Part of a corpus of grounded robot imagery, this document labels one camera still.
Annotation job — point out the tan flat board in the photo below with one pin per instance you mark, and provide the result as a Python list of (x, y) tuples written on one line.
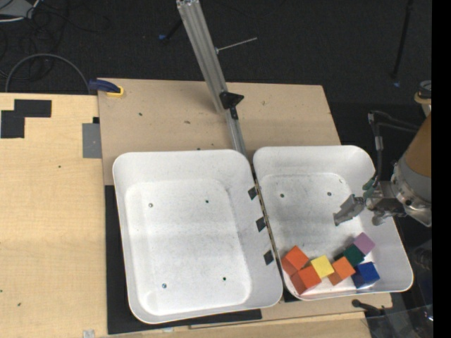
[(169, 118)]

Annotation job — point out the green cube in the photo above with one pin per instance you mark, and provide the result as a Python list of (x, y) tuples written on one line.
[(353, 255)]

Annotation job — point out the blue cube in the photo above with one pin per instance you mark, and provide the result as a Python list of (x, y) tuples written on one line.
[(368, 272)]

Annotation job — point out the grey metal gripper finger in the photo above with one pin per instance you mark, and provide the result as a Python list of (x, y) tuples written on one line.
[(350, 208), (379, 219)]

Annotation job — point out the dark orange cube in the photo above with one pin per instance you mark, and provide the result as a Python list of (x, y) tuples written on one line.
[(309, 276), (296, 258)]

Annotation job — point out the yellow cube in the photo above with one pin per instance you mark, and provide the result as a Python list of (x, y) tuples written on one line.
[(322, 266)]

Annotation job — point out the light orange cube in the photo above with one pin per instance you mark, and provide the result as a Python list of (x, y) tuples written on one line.
[(342, 268)]

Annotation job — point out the purple cube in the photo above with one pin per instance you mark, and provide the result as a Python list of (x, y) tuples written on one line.
[(364, 242)]

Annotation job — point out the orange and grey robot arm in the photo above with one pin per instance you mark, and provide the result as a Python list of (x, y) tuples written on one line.
[(419, 153)]

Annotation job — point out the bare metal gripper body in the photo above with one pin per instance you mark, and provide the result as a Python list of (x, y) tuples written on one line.
[(391, 203)]

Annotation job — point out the white plastic tray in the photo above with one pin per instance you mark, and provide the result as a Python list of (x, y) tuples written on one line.
[(306, 206), (186, 241)]

